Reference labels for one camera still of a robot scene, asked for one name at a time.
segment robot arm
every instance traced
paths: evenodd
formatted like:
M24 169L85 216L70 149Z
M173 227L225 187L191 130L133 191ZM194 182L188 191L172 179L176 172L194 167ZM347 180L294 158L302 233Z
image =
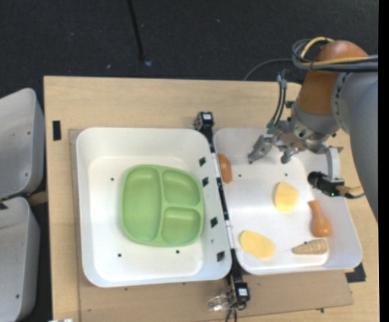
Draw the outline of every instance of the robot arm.
M305 60L309 48L325 42L314 60ZM282 163L301 150L326 153L329 175L311 173L309 182L330 195L347 195L333 173L332 151L325 141L339 129L350 136L353 159L363 190L378 220L378 57L368 56L347 41L329 38L303 40L293 46L293 62L308 69L291 111L290 121L270 127L270 138L256 142L249 162L265 156L272 145L283 152Z

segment orange toy food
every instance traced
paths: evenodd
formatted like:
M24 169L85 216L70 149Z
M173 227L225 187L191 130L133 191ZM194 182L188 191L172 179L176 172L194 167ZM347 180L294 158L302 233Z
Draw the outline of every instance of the orange toy food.
M232 181L232 167L230 161L222 154L218 155L220 163L221 178L223 181L228 184Z
M330 236L333 228L331 227L329 220L321 212L320 203L318 201L309 201L308 204L313 211L312 231L314 236Z

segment black cable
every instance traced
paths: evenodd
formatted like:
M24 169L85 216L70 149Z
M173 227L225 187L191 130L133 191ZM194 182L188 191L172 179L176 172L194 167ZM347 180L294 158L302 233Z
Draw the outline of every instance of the black cable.
M240 304L237 305L237 309L238 309L239 311L245 310L246 307L247 307L247 303L246 303L246 302L242 302L242 303L240 303Z
M281 119L281 116L282 116L282 112L284 110L284 106L285 106L285 102L286 102L286 96L287 96L287 81L285 79L285 75L284 73L286 72L286 70L284 69L281 74L280 74L280 97L281 97L281 101L280 101L280 106L279 106L279 114L276 118L276 121L274 123L274 125L278 125L278 122L280 121Z
M378 68L356 68L356 67L351 67L351 66L324 66L324 67L316 67L316 68L307 68L311 70L324 70L327 72L377 72Z
M364 196L365 196L364 193L362 193L362 194L360 194L360 195L357 195L357 196L352 195L351 193L345 193L345 194L344 194L344 197L345 197L345 198L348 198L348 199L359 199L359 198L362 198L362 197L364 197Z
M144 47L141 41L140 28L138 27L138 22L136 19L135 8L133 7L133 0L126 0L126 1L127 1L127 6L129 8L131 20L132 20L133 31L135 32L135 40L138 46L138 57L140 61L143 62L146 59L146 54L144 52Z
M276 104L276 109L275 109L275 112L274 112L274 115L272 116L272 119L271 121L273 121L273 125L276 125L277 124L277 119L276 117L278 116L279 112L280 112L280 107L281 107L281 103L282 103L282 85L280 83L280 75L278 75L278 83L280 85L280 96L278 97L278 104Z
M236 309L233 309L233 308L229 309L229 312L227 313L227 316L226 316L226 322L229 322L230 315L232 314L232 311L233 311L234 321L237 322L237 312L236 312Z
M291 58L275 58L273 60L268 60L268 61L264 61L260 64L258 64L257 66L255 66L254 68L252 68L248 74L246 74L244 76L244 78L242 79L243 81L246 81L250 78L250 76L258 69L260 69L261 67L264 67L264 66L267 66L268 64L272 64L272 63L277 63L277 62L293 62L293 60Z

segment white tray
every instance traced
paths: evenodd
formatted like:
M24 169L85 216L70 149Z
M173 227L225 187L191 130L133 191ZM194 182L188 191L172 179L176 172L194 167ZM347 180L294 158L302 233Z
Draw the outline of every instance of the white tray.
M273 147L265 158L249 164L247 155L263 133L264 129L220 129L214 137L217 153L224 154L231 163L233 180L224 184L224 189L240 265L258 275L357 266L362 249L345 199L328 197L307 181L311 171L327 173L326 156L305 151L283 165L282 153ZM274 187L281 181L299 192L291 213L279 212L273 204ZM324 255L295 255L292 247L316 239L311 233L312 212L307 204L313 199L320 202L323 214L333 225L333 233L327 237L329 251ZM275 254L260 260L245 252L239 242L244 230L270 238L276 245Z
M201 166L199 160L205 158ZM203 187L204 231L185 247L131 241L119 224L119 187L138 164L187 170ZM191 129L90 128L76 139L82 267L102 287L223 278L231 267L216 172L206 138ZM217 224L211 227L211 220ZM224 258L217 254L224 252Z

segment white bin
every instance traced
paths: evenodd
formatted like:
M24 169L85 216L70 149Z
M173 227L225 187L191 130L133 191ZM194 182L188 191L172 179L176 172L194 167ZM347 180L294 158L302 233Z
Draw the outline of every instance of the white bin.
M44 136L33 90L0 99L0 322L27 317L35 304L40 228L19 195L42 181Z
M229 218L237 259L244 270L257 275L293 273L314 270L342 270L356 267L362 260L355 227L343 197L328 197L308 183L312 171L327 173L325 154L300 152L287 164L282 164L282 152L277 147L253 164L247 155L264 129L220 129L214 137L217 153L231 163L233 180L224 184ZM287 182L299 193L298 203L290 213L279 212L273 202L274 188ZM291 248L317 239L311 232L313 218L308 201L316 199L332 223L333 232L326 237L328 252L300 256ZM244 230L271 239L275 254L267 260L257 259L245 252L239 241Z
M203 233L184 247L131 241L119 224L119 189L138 164L186 170L203 187ZM191 129L90 128L76 139L82 267L95 285L129 286L223 278L231 254L206 138Z

